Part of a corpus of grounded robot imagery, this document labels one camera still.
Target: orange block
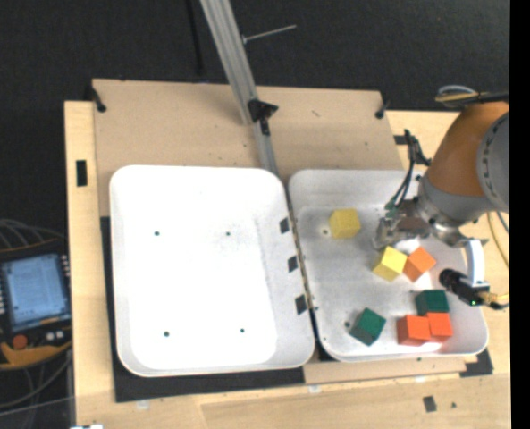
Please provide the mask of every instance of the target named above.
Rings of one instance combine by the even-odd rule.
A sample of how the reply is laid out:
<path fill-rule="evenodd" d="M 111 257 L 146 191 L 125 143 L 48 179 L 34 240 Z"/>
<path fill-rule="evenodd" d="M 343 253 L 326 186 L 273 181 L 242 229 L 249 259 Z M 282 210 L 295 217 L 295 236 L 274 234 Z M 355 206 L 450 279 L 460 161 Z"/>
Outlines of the orange block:
<path fill-rule="evenodd" d="M 449 313 L 427 312 L 431 341 L 446 341 L 453 335 Z"/>
<path fill-rule="evenodd" d="M 412 282 L 415 282 L 436 263 L 437 261 L 423 247 L 419 247 L 408 256 L 403 273 Z"/>
<path fill-rule="evenodd" d="M 396 323 L 398 344 L 418 347 L 432 338 L 427 316 L 405 315 Z"/>

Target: screen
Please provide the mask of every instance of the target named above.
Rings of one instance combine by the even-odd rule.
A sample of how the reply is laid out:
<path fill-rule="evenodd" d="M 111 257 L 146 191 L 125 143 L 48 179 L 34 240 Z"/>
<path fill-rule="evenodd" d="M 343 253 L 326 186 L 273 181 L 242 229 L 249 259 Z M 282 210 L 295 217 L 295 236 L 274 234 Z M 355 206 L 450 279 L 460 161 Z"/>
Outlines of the screen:
<path fill-rule="evenodd" d="M 13 329 L 31 327 L 40 320 L 70 316 L 63 271 L 57 254 L 27 257 L 1 264 L 9 296 Z"/>

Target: wooden table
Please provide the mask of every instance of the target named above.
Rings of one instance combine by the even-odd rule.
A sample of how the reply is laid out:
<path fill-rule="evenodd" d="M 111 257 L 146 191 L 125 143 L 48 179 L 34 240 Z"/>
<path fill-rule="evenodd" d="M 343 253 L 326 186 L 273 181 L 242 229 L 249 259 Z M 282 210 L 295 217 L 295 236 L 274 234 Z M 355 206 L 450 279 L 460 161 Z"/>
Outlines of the wooden table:
<path fill-rule="evenodd" d="M 303 385 L 117 403 L 99 224 L 100 216 L 108 215 L 109 177 L 128 163 L 242 167 L 259 162 L 252 130 L 240 124 L 227 85 L 118 80 L 93 85 L 105 113 L 92 102 L 64 104 L 77 424 L 106 429 L 510 427 L 508 308 L 478 308 L 490 332 L 492 374 L 461 376 L 485 356 L 361 364 L 313 358 L 304 366 Z M 410 130 L 431 157 L 457 115 L 388 111 L 377 120 L 374 111 L 382 99 L 376 91 L 267 87 L 258 92 L 261 100 L 280 107 L 271 130 L 284 182 L 303 168 L 406 168 L 406 147 L 396 147 L 393 135 Z M 508 235 L 500 223 L 492 225 L 508 256 Z M 463 232 L 491 238 L 484 247 L 486 278 L 493 291 L 508 290 L 509 269 L 487 217 Z M 426 408 L 429 400 L 435 410 Z"/>

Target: block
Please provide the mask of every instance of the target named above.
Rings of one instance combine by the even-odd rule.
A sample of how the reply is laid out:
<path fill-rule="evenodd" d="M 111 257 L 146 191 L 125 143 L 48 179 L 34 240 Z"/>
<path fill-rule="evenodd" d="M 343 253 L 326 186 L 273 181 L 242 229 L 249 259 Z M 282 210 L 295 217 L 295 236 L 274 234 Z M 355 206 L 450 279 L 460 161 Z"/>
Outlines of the block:
<path fill-rule="evenodd" d="M 415 282 L 422 274 L 430 270 L 437 261 L 430 255 L 424 247 L 419 247 L 406 259 L 403 273 Z"/>
<path fill-rule="evenodd" d="M 386 247 L 379 255 L 372 272 L 392 282 L 403 272 L 408 256 L 396 248 Z"/>
<path fill-rule="evenodd" d="M 349 334 L 367 346 L 370 346 L 382 333 L 383 327 L 386 324 L 385 318 L 381 317 L 370 308 L 365 308 L 364 311 L 358 315 L 354 325 L 349 330 Z"/>
<path fill-rule="evenodd" d="M 358 212 L 354 208 L 334 210 L 328 224 L 332 237 L 335 239 L 351 239 L 361 227 Z"/>
<path fill-rule="evenodd" d="M 425 316 L 429 312 L 449 313 L 450 306 L 444 290 L 423 290 L 416 296 L 417 314 Z"/>
<path fill-rule="evenodd" d="M 427 316 L 405 315 L 396 322 L 398 344 L 418 347 L 432 338 Z"/>
<path fill-rule="evenodd" d="M 431 341 L 444 342 L 453 336 L 449 313 L 429 312 L 426 316 L 429 321 L 429 331 L 432 334 Z"/>

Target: white tray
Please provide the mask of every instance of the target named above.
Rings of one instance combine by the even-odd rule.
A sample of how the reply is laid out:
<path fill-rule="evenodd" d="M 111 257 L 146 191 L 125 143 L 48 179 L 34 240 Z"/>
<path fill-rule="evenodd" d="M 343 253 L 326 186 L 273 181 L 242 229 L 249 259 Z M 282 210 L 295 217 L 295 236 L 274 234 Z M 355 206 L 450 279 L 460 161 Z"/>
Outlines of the white tray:
<path fill-rule="evenodd" d="M 281 181 L 131 165 L 110 182 L 115 334 L 134 374 L 281 369 L 315 338 Z"/>
<path fill-rule="evenodd" d="M 435 267 L 416 282 L 403 274 L 388 282 L 372 273 L 378 251 L 371 239 L 385 213 L 384 205 L 405 175 L 403 171 L 305 170 L 290 179 L 290 199 L 319 340 L 326 352 L 340 361 L 476 354 L 487 344 L 481 308 L 466 305 L 452 293 L 447 293 L 454 332 L 450 339 L 419 347 L 398 344 L 396 321 L 405 314 L 417 314 L 416 294 L 444 289 L 439 273 L 446 267 L 467 271 L 462 250 L 428 238 L 404 240 L 395 246 L 409 254 L 423 245 L 436 259 Z M 416 189 L 417 181 L 413 180 L 408 198 Z M 357 209 L 361 230 L 353 239 L 330 236 L 328 219 L 337 208 Z M 379 339 L 370 346 L 348 334 L 349 325 L 366 307 L 386 319 Z"/>

